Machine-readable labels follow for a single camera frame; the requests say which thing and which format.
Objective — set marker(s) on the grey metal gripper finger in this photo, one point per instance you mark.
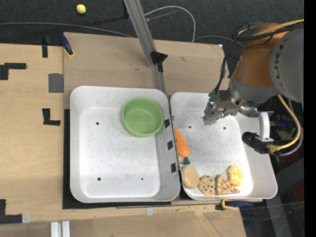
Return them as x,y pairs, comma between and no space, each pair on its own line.
222,114
209,115

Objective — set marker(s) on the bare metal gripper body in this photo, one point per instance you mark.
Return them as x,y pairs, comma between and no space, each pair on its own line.
228,102

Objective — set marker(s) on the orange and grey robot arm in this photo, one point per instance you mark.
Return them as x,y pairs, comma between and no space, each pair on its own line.
254,65

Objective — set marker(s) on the white plastic tray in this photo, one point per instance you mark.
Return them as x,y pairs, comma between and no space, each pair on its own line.
118,157
212,144

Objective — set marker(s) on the orange carrot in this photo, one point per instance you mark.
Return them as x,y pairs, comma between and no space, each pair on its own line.
182,144

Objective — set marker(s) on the yellow ridged toy food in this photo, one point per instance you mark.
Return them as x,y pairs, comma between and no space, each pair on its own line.
235,175

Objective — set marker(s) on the beige round bread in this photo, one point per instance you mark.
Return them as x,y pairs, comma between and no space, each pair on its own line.
190,176

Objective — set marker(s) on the green bowl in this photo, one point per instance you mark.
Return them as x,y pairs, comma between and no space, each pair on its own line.
142,117

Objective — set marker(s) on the chocolate chip biscuit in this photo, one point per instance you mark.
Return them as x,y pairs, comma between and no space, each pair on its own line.
207,185

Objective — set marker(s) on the pizza slice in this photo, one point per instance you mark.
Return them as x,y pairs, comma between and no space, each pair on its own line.
223,187

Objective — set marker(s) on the pale wood board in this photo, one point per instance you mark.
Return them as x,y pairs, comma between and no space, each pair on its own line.
111,63

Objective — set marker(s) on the yellow ball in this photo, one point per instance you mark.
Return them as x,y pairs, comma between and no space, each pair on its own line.
81,9

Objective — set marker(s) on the black cylinder on white bracket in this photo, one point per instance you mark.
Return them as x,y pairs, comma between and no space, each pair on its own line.
256,142

